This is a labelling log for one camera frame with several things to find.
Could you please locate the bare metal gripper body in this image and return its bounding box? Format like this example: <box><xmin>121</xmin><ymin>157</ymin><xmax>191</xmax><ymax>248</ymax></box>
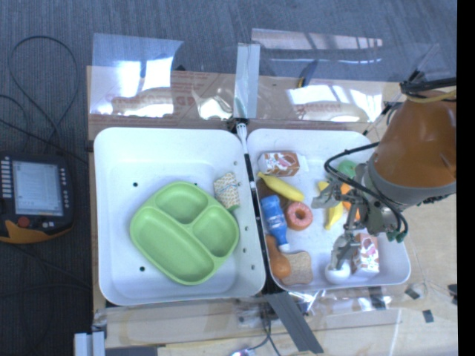
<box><xmin>343</xmin><ymin>193</ymin><xmax>401</xmax><ymax>237</ymax></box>

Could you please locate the yellow banana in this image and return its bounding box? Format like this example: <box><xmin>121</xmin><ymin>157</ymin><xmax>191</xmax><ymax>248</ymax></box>
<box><xmin>317</xmin><ymin>180</ymin><xmax>344</xmax><ymax>231</ymax></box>
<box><xmin>257</xmin><ymin>171</ymin><xmax>306</xmax><ymax>203</ymax></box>

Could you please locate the orange rounded object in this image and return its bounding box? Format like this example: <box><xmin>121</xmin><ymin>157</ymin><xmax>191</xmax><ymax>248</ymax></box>
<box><xmin>338</xmin><ymin>182</ymin><xmax>361</xmax><ymax>222</ymax></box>

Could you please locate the orange and white carton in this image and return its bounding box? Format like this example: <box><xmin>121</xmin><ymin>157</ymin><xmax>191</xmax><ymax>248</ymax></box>
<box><xmin>257</xmin><ymin>151</ymin><xmax>309</xmax><ymax>178</ymax></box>
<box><xmin>350</xmin><ymin>232</ymin><xmax>381</xmax><ymax>277</ymax></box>

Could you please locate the white round cup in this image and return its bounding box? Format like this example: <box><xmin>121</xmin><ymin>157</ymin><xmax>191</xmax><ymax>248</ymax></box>
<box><xmin>324</xmin><ymin>259</ymin><xmax>352</xmax><ymax>286</ymax></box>

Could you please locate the pink and orange doughnut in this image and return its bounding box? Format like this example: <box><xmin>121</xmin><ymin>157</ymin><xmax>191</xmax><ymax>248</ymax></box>
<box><xmin>284</xmin><ymin>201</ymin><xmax>314</xmax><ymax>232</ymax></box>

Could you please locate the green round fruit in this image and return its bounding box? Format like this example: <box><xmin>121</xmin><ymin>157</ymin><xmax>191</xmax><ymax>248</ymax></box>
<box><xmin>336</xmin><ymin>159</ymin><xmax>359</xmax><ymax>179</ymax></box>

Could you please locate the brown bread slice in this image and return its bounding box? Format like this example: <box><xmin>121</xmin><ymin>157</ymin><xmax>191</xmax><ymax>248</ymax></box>
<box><xmin>280</xmin><ymin>250</ymin><xmax>314</xmax><ymax>287</ymax></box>

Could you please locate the white plastic tray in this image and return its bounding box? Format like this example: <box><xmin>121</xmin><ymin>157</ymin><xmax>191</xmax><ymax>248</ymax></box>
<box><xmin>93</xmin><ymin>126</ymin><xmax>267</xmax><ymax>306</ymax></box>
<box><xmin>246</xmin><ymin>128</ymin><xmax>412</xmax><ymax>293</ymax></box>

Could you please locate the blue bottle white cap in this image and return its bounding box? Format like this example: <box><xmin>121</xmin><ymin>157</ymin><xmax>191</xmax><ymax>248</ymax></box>
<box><xmin>259</xmin><ymin>194</ymin><xmax>292</xmax><ymax>254</ymax></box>

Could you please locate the dark brown rounded object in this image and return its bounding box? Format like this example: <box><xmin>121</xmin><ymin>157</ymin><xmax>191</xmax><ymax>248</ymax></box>
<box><xmin>255</xmin><ymin>178</ymin><xmax>289</xmax><ymax>208</ymax></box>

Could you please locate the orange carrot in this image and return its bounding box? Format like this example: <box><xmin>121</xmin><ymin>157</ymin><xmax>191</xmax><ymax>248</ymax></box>
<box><xmin>264</xmin><ymin>234</ymin><xmax>292</xmax><ymax>280</ymax></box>

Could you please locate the thin black and white rod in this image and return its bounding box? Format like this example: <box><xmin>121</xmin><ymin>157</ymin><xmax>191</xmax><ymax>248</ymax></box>
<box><xmin>235</xmin><ymin>122</ymin><xmax>269</xmax><ymax>274</ymax></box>

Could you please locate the beige patterned packet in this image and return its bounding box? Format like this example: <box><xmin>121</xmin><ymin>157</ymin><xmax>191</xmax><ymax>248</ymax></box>
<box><xmin>213</xmin><ymin>171</ymin><xmax>242</xmax><ymax>212</ymax></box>

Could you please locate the green divided plate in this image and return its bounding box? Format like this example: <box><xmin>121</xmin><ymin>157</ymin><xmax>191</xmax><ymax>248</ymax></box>
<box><xmin>129</xmin><ymin>181</ymin><xmax>241</xmax><ymax>286</ymax></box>

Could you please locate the brown cardboard board red print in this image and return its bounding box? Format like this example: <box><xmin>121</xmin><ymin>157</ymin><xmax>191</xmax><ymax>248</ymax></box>
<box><xmin>85</xmin><ymin>65</ymin><xmax>420</xmax><ymax>348</ymax></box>

